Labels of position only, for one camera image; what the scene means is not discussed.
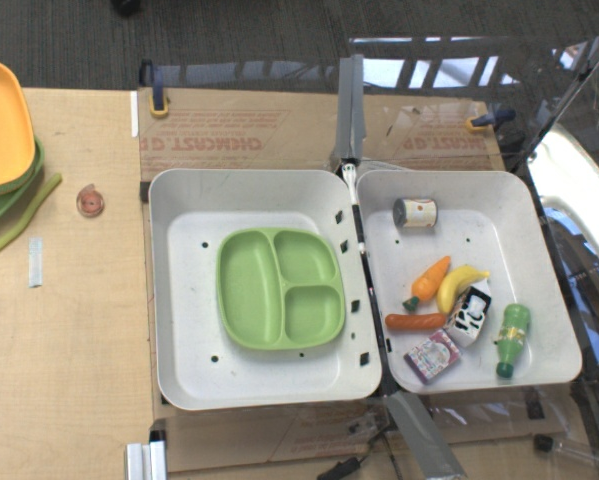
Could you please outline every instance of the wooden surface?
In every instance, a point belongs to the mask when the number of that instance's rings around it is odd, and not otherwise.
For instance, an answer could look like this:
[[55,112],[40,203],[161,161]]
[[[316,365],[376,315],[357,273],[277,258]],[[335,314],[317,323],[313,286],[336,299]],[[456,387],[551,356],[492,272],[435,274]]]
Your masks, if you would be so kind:
[[[45,178],[61,172],[63,182],[0,252],[0,479],[122,479],[125,445],[145,443],[153,423],[139,145],[130,133],[129,93],[25,94],[46,148]],[[75,204],[90,183],[106,201],[94,219],[82,217]],[[28,199],[0,221],[0,234]],[[28,287],[30,237],[43,239],[43,285],[37,288]],[[563,388],[560,407],[570,437],[583,440],[581,418]],[[423,478],[400,438],[394,445],[404,478]],[[536,456],[527,437],[452,449],[473,479],[598,478],[576,464]],[[303,480],[336,460],[172,478]],[[354,478],[396,478],[383,444]]]

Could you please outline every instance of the green plate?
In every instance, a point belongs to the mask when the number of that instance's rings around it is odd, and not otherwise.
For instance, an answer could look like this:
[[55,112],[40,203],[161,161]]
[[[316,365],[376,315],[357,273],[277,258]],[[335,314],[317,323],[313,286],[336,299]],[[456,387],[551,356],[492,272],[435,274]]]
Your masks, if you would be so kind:
[[325,240],[304,230],[251,228],[226,237],[217,293],[226,331],[248,348],[314,347],[344,324],[337,258]]
[[45,158],[45,151],[43,149],[43,145],[41,141],[37,137],[35,137],[35,158],[33,160],[34,169],[31,176],[28,178],[21,187],[13,192],[8,192],[7,194],[0,195],[0,218],[4,213],[15,204],[19,198],[28,190],[28,187],[32,185],[32,182],[35,180],[41,168],[43,167],[43,162]]

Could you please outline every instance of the black wheel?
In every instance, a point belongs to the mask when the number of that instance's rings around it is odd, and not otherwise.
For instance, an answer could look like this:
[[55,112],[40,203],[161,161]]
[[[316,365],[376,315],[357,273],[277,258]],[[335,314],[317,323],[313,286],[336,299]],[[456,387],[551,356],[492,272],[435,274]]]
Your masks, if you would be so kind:
[[121,16],[128,17],[139,10],[141,0],[110,0],[112,6]]

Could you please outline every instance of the pink box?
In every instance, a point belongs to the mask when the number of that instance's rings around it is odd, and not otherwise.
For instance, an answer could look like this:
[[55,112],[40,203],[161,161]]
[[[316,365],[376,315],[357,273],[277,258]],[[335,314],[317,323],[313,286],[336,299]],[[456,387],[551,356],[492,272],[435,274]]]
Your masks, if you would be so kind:
[[443,329],[431,334],[423,343],[403,356],[424,384],[461,357],[461,351]]

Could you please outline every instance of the can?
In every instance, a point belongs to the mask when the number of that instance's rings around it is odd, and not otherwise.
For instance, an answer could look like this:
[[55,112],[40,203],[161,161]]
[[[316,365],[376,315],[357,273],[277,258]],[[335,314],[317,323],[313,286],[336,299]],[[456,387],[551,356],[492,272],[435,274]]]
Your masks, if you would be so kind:
[[392,218],[398,228],[431,228],[437,223],[437,203],[432,199],[397,199]]

